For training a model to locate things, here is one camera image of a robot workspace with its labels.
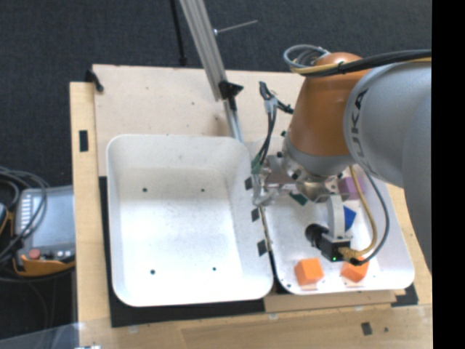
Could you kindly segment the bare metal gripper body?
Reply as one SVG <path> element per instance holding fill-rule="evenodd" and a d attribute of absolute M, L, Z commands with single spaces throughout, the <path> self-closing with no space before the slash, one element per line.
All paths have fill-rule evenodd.
<path fill-rule="evenodd" d="M 259 187 L 275 188 L 275 200 L 296 191 L 312 202 L 324 202 L 332 194 L 330 185 L 345 169 L 345 156 L 268 156 L 258 175 Z"/>

